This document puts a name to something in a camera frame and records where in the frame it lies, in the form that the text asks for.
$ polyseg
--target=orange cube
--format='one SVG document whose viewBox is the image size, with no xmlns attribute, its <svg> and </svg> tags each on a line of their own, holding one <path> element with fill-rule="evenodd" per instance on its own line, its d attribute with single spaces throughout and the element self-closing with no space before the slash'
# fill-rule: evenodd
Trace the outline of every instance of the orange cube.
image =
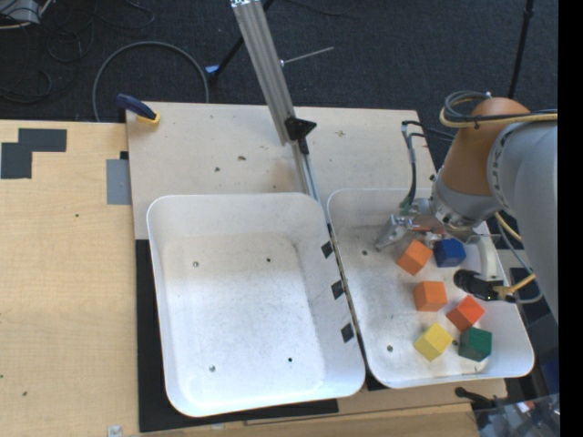
<svg viewBox="0 0 583 437">
<path fill-rule="evenodd" d="M 405 252 L 397 260 L 397 265 L 411 275 L 416 274 L 427 263 L 433 251 L 418 239 L 411 241 Z"/>
<path fill-rule="evenodd" d="M 413 288 L 417 310 L 436 312 L 447 304 L 447 293 L 442 281 L 424 280 Z"/>
<path fill-rule="evenodd" d="M 474 297 L 472 295 L 467 295 L 445 316 L 452 321 L 460 331 L 466 331 L 484 315 L 484 312 L 486 311 L 477 303 Z"/>
</svg>

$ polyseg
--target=black bracket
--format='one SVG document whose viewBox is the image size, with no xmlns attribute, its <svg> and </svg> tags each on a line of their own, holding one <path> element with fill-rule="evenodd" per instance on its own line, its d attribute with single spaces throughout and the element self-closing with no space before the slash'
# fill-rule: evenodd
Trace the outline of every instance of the black bracket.
<svg viewBox="0 0 583 437">
<path fill-rule="evenodd" d="M 290 140 L 304 139 L 310 131 L 312 131 L 316 124 L 313 121 L 302 120 L 296 117 L 289 117 L 285 120 L 285 127 L 288 130 Z"/>
<path fill-rule="evenodd" d="M 473 410 L 486 410 L 496 407 L 493 400 L 489 400 L 485 396 L 482 396 L 478 393 L 467 391 L 464 387 L 456 387 L 455 395 L 460 398 L 467 398 L 468 400 L 471 400 Z"/>
</svg>

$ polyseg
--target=wooden block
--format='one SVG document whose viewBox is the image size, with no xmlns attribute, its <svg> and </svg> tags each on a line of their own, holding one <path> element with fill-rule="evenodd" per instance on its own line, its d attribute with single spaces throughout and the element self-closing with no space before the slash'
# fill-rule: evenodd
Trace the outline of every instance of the wooden block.
<svg viewBox="0 0 583 437">
<path fill-rule="evenodd" d="M 415 307 L 421 311 L 436 312 L 447 304 L 447 293 L 442 281 L 424 280 L 413 288 Z"/>
<path fill-rule="evenodd" d="M 431 258 L 432 254 L 433 251 L 431 251 L 425 244 L 418 239 L 414 239 L 397 260 L 397 265 L 402 269 L 405 269 L 411 275 L 414 275 L 423 268 L 425 263 Z"/>
<path fill-rule="evenodd" d="M 441 325 L 435 322 L 414 342 L 413 346 L 429 361 L 433 361 L 445 351 L 445 348 L 447 348 L 453 340 L 454 337 L 452 337 Z"/>
<path fill-rule="evenodd" d="M 472 295 L 467 295 L 445 316 L 452 321 L 460 331 L 466 331 L 484 315 L 484 312 L 486 311 L 477 303 L 474 297 Z"/>
<path fill-rule="evenodd" d="M 459 337 L 459 355 L 473 361 L 483 361 L 492 352 L 492 332 L 470 327 Z"/>
</svg>

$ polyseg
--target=black tripod leg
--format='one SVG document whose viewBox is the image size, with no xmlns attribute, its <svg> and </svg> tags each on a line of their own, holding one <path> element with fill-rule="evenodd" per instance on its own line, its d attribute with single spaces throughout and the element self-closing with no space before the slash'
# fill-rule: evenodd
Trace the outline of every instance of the black tripod leg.
<svg viewBox="0 0 583 437">
<path fill-rule="evenodd" d="M 518 72 L 520 71 L 520 64 L 522 63 L 522 54 L 525 50 L 525 42 L 527 40 L 528 22 L 533 15 L 533 4 L 535 0 L 527 0 L 527 6 L 524 9 L 524 18 L 522 21 L 522 32 L 520 33 L 520 42 L 518 43 L 517 59 L 514 63 L 514 73 L 510 81 L 510 90 L 508 91 L 508 98 L 514 98 L 514 92 L 517 87 Z"/>
<path fill-rule="evenodd" d="M 273 3 L 274 0 L 267 0 L 265 2 L 265 5 L 263 6 L 263 9 L 265 11 L 267 11 L 271 4 Z M 225 56 L 223 58 L 223 60 L 220 62 L 219 67 L 213 71 L 210 75 L 210 80 L 211 81 L 215 81 L 220 73 L 222 73 L 222 70 L 225 69 L 225 66 L 227 66 L 227 64 L 231 61 L 231 59 L 235 56 L 235 54 L 237 53 L 237 51 L 240 49 L 240 47 L 243 45 L 243 38 L 240 37 L 239 40 L 235 43 L 235 45 L 233 46 L 233 48 L 229 51 L 229 53 L 227 54 L 227 56 Z"/>
</svg>

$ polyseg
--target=colored cube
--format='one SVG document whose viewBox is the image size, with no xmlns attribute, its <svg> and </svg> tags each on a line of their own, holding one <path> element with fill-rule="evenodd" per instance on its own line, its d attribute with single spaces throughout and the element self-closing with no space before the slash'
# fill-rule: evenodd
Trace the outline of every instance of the colored cube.
<svg viewBox="0 0 583 437">
<path fill-rule="evenodd" d="M 465 259 L 464 245 L 455 238 L 440 239 L 434 244 L 437 267 L 457 267 Z"/>
<path fill-rule="evenodd" d="M 416 274 L 427 263 L 433 251 L 418 239 L 411 241 L 405 252 L 397 260 L 397 265 L 411 275 Z"/>
<path fill-rule="evenodd" d="M 413 288 L 417 310 L 436 312 L 447 304 L 447 293 L 442 281 L 424 280 Z"/>
<path fill-rule="evenodd" d="M 460 331 L 466 331 L 484 315 L 484 312 L 486 311 L 478 304 L 474 297 L 472 295 L 467 295 L 445 316 L 452 321 Z"/>
<path fill-rule="evenodd" d="M 483 361 L 492 352 L 492 332 L 470 327 L 459 337 L 459 355 L 473 361 Z"/>
<path fill-rule="evenodd" d="M 433 361 L 445 351 L 445 348 L 452 341 L 454 341 L 454 337 L 435 322 L 414 342 L 413 346 L 429 361 Z"/>
</svg>

